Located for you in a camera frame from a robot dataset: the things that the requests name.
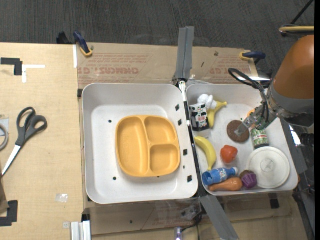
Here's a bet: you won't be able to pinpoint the blue plastic bottle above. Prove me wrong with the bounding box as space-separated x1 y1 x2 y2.
201 166 239 187

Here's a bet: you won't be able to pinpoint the orange toy drumstick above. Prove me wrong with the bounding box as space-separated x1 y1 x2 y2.
208 176 244 192

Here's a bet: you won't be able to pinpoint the orange divided plate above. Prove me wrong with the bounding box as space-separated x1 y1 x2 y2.
115 115 182 178

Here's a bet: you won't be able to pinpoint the brown cardboard board red print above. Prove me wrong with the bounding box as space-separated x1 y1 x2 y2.
76 42 302 237

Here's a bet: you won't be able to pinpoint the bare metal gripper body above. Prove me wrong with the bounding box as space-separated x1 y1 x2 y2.
249 93 315 131

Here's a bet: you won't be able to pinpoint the cow print milk carton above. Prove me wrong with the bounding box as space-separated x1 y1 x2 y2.
189 102 211 138

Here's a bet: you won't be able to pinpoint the yellow banana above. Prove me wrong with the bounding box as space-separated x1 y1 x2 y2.
206 100 228 129
194 135 217 172

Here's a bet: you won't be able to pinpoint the small green can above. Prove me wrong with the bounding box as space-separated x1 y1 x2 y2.
250 127 270 150

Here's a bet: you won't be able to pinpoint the grey tape roll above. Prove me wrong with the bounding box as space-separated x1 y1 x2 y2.
0 113 10 152

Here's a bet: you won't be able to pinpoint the thin black and white rod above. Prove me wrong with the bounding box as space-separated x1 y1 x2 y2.
177 80 201 198

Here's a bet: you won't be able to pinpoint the purple cupcake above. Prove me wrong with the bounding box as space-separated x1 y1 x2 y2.
239 169 258 190

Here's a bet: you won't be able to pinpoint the grey handled scissors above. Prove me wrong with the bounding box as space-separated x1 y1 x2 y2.
1 106 49 178

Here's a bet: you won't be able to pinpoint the black cylinder on white bracket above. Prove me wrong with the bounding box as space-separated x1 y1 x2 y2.
287 124 315 149

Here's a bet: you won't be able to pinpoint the white plastic tray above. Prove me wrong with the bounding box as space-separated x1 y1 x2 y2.
81 83 199 205
185 83 300 197

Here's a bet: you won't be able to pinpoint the brown round biscuit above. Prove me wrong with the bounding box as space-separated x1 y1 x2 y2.
226 119 251 144

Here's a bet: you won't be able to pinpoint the white round lid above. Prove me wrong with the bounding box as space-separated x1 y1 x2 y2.
246 146 291 190

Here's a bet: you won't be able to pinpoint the white swirled toy cream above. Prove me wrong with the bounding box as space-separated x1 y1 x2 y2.
197 93 217 110

